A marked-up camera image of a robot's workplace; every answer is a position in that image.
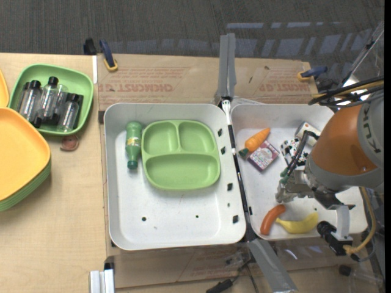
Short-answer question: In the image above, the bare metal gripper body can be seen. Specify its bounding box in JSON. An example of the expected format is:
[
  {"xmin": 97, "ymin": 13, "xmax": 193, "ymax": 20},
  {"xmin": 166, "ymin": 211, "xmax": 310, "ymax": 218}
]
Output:
[{"xmin": 283, "ymin": 168, "xmax": 318, "ymax": 200}]

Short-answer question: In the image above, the white plastic tray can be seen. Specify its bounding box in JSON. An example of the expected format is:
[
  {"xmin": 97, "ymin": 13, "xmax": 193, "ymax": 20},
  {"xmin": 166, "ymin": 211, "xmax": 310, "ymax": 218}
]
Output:
[
  {"xmin": 103, "ymin": 102, "xmax": 247, "ymax": 251},
  {"xmin": 229, "ymin": 103, "xmax": 369, "ymax": 242}
]

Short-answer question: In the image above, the orange sausage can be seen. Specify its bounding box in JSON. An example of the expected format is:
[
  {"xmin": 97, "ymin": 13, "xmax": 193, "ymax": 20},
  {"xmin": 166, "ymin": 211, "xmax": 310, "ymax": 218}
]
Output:
[{"xmin": 260, "ymin": 203, "xmax": 287, "ymax": 236}]

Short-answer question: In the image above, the yellow banana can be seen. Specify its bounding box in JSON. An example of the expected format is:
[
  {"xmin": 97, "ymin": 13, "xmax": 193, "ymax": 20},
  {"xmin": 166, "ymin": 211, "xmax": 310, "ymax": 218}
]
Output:
[{"xmin": 275, "ymin": 211, "xmax": 320, "ymax": 235}]

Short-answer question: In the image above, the black and white carton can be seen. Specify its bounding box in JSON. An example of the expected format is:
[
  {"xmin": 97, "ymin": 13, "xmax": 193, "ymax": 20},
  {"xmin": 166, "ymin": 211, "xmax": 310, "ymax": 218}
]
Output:
[{"xmin": 280, "ymin": 137, "xmax": 310, "ymax": 168}]

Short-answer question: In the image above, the pink and purple packet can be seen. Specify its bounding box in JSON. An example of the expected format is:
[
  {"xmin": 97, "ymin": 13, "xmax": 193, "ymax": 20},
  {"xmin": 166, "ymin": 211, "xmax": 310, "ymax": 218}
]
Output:
[{"xmin": 246, "ymin": 140, "xmax": 280, "ymax": 173}]

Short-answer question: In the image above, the orange carrot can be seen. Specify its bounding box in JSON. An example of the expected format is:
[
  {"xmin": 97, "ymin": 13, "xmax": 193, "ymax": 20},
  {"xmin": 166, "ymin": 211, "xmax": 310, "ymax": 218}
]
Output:
[{"xmin": 238, "ymin": 127, "xmax": 272, "ymax": 158}]

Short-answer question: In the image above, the thin black and white rod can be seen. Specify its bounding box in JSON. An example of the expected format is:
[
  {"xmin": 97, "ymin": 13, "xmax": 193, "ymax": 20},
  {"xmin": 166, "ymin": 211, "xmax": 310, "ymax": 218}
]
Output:
[{"xmin": 221, "ymin": 99, "xmax": 253, "ymax": 225}]

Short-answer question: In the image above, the green divided plate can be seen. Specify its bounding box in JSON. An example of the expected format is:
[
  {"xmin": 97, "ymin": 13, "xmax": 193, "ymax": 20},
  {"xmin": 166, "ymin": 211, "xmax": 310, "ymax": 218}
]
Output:
[{"xmin": 141, "ymin": 119, "xmax": 222, "ymax": 192}]

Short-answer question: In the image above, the clear bottle with black cap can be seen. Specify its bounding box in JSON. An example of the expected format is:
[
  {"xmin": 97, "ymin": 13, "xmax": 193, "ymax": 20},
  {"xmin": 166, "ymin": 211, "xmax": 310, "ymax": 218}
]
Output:
[
  {"xmin": 18, "ymin": 79, "xmax": 43, "ymax": 122},
  {"xmin": 57, "ymin": 93, "xmax": 81, "ymax": 133},
  {"xmin": 338, "ymin": 264, "xmax": 383, "ymax": 287},
  {"xmin": 16, "ymin": 81, "xmax": 44, "ymax": 129},
  {"xmin": 37, "ymin": 76, "xmax": 60, "ymax": 125}
]

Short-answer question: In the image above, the brown cardboard board red print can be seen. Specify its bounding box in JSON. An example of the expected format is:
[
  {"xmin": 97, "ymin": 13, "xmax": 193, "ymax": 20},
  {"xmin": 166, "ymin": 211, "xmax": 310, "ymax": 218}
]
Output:
[{"xmin": 97, "ymin": 52, "xmax": 377, "ymax": 289}]

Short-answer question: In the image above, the green plastic bottle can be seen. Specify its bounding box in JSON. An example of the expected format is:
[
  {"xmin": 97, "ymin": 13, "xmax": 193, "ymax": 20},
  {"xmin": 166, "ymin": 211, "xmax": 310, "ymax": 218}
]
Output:
[{"xmin": 125, "ymin": 121, "xmax": 144, "ymax": 170}]

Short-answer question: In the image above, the green square plate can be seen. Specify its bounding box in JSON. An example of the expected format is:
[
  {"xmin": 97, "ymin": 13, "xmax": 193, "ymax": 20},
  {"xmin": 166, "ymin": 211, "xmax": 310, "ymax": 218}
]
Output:
[{"xmin": 7, "ymin": 63, "xmax": 95, "ymax": 137}]

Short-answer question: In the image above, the yellow plate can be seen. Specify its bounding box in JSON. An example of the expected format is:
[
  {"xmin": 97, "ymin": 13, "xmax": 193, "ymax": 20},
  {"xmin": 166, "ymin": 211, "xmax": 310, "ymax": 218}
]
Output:
[
  {"xmin": 0, "ymin": 68, "xmax": 10, "ymax": 108},
  {"xmin": 0, "ymin": 106, "xmax": 52, "ymax": 202}
]

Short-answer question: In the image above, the black cylinder on white bracket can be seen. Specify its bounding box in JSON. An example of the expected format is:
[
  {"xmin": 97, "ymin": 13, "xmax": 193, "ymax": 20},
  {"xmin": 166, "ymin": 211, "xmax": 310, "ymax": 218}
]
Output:
[{"xmin": 316, "ymin": 204, "xmax": 356, "ymax": 256}]

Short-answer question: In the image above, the black block with wires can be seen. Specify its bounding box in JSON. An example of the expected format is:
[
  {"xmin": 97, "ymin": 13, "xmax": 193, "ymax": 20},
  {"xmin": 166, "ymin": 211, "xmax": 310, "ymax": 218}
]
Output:
[{"xmin": 206, "ymin": 278, "xmax": 234, "ymax": 293}]

